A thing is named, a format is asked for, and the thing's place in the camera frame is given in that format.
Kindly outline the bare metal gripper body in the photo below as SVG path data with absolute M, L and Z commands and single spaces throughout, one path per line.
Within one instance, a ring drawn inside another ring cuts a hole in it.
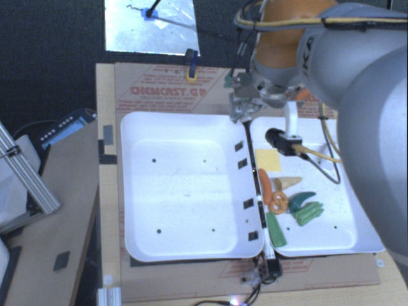
M 231 78 L 231 87 L 233 88 L 229 97 L 231 108 L 250 106 L 283 108 L 287 101 L 294 98 L 301 85 L 278 85 L 261 75 L 238 73 Z

